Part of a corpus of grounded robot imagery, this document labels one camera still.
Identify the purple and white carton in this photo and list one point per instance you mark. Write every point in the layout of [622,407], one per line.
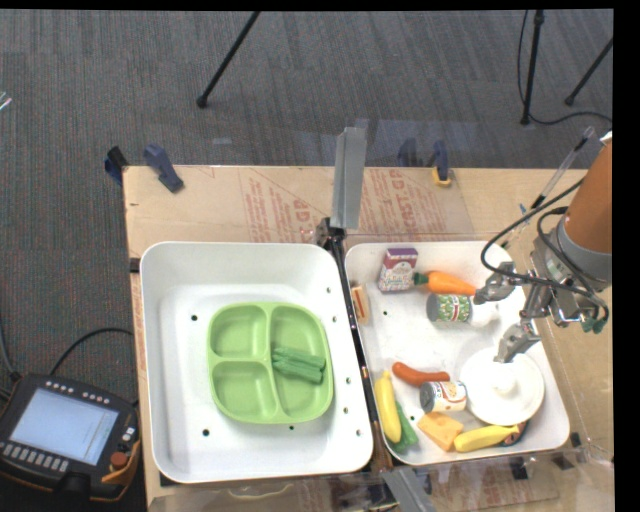
[396,272]

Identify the orange-red sausage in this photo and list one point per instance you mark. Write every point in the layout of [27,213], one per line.
[417,376]

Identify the green divided plate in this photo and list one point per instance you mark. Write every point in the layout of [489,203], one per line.
[240,360]

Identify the green toy vegetable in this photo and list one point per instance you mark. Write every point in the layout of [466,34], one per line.
[409,434]

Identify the orange carrot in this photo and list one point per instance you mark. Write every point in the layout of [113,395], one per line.
[447,283]

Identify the white round lid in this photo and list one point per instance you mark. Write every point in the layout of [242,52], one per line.
[500,395]

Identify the black tripod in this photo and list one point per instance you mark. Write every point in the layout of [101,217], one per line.
[532,60]
[227,60]

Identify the brown cardboard board red print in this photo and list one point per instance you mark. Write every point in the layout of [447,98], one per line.
[210,205]

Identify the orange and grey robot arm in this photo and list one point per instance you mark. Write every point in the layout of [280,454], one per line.
[590,210]

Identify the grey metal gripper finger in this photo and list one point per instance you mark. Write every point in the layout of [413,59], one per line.
[516,341]
[496,286]

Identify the yellow cheese wedge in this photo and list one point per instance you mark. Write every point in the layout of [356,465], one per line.
[440,430]

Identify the yellow banana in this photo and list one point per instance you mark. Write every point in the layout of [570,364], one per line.
[482,438]
[388,407]

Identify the tan and red biscuit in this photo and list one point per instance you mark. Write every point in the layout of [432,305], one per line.
[360,305]

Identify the white plastic tray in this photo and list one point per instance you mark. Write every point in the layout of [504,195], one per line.
[400,345]
[180,280]

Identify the green labelled can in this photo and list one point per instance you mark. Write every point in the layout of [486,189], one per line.
[450,307]

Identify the red and yellow labelled can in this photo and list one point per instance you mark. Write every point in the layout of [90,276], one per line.
[445,397]

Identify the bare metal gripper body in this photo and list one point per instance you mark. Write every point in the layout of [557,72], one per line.
[560,295]

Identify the green toy beans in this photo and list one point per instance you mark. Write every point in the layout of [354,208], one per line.
[299,364]

